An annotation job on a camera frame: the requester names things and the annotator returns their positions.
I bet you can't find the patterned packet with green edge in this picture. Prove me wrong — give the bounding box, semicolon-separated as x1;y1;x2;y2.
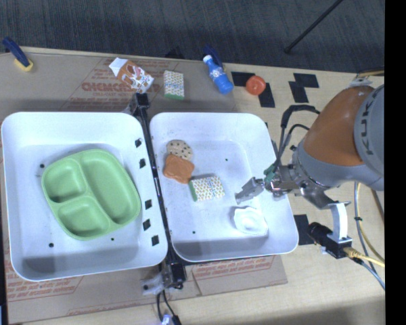
188;174;226;203
162;69;185;101

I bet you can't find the brown and white carton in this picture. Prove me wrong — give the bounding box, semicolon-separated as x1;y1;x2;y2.
108;57;155;95

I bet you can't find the brown cardboard board, red print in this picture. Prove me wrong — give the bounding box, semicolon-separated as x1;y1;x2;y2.
0;47;289;325

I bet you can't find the black cylinder on white bracket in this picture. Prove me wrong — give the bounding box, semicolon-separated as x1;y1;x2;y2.
306;201;355;259

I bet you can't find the blue bottle with white cap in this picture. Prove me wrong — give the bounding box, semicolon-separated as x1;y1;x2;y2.
202;54;235;95

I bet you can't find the white plastic tray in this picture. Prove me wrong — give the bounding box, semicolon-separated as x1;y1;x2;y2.
0;111;169;282
149;112;300;264

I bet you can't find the orange toast slice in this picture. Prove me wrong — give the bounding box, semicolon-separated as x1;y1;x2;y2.
162;153;196;185

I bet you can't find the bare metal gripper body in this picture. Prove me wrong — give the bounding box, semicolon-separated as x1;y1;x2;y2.
263;165;305;198

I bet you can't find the brown chocolate chip biscuit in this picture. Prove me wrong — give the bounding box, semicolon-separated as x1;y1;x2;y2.
166;139;194;160

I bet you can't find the white cream blob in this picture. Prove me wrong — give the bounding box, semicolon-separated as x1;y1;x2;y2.
232;205;269;236

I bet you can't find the black block with thin wires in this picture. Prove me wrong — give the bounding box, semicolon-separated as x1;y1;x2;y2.
134;92;151;110
160;261;187;290

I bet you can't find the green divided plate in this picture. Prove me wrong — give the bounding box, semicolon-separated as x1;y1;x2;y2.
41;148;142;242

